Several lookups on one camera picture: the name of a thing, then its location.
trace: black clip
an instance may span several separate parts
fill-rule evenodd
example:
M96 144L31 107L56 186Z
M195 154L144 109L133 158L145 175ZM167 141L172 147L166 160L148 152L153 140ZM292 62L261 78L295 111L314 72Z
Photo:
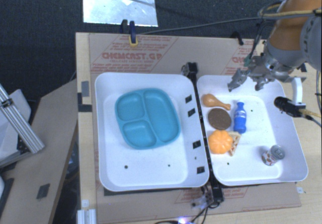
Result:
M127 20L123 19L121 26L120 26L120 33L124 33L124 30L127 28Z
M305 66L305 63L303 63L302 65L300 65L298 68L297 68L297 70L301 70L301 72L307 72L307 70L306 70L306 66Z
M2 101L0 104L0 107L6 108L6 107L10 106L11 104L13 104L13 100L11 98L9 98L5 101Z
M317 12L317 10L319 10L319 9L314 9L313 10L313 13L315 14L316 17L321 17L322 16L322 13L321 12Z
M243 46L244 42L243 42L243 39L241 38L241 35L240 35L240 33L238 31L234 31L230 37L231 38L237 38L238 43L240 44L240 46Z

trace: cardboard sheet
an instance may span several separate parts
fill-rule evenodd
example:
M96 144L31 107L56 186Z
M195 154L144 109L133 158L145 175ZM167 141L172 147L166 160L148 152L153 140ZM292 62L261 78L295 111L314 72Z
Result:
M105 224L197 215L199 210L192 209L190 202L200 197L199 188L130 194L104 192L98 173L96 102L93 96L95 79L105 71L180 73L187 62L198 63L199 77L205 74L233 74L243 66L243 59L250 52L253 41L244 40L245 45L240 46L234 39L138 36L139 45L132 48L128 44L128 35L80 34L79 41L84 41L84 38L88 47L82 48L83 55L78 57L87 59L89 54L90 73L83 72L83 78L78 83L89 82L92 89L98 222ZM224 189L224 195L224 203L208 214L301 206L294 183L230 187Z

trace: orange toy fruit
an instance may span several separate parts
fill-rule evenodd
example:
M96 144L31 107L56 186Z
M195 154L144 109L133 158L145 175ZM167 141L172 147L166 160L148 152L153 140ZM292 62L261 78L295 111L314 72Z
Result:
M226 130L215 130L208 138L210 151L213 154L224 154L232 147L233 139Z

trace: toy chicken drumstick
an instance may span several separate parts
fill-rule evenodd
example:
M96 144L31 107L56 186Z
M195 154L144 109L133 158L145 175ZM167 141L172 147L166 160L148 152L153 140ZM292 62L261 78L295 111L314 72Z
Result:
M230 110L230 104L225 104L218 100L212 94L206 94L202 97L202 102L206 107L221 107L225 110Z

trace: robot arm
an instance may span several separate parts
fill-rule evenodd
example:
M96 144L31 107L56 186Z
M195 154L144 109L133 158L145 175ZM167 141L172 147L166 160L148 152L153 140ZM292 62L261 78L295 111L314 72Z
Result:
M260 56L250 56L247 70L238 69L228 84L229 91L239 87L247 77L257 84L255 90L275 79L294 82L289 74L307 62L321 71L321 0L285 0L277 14L263 14L277 20Z

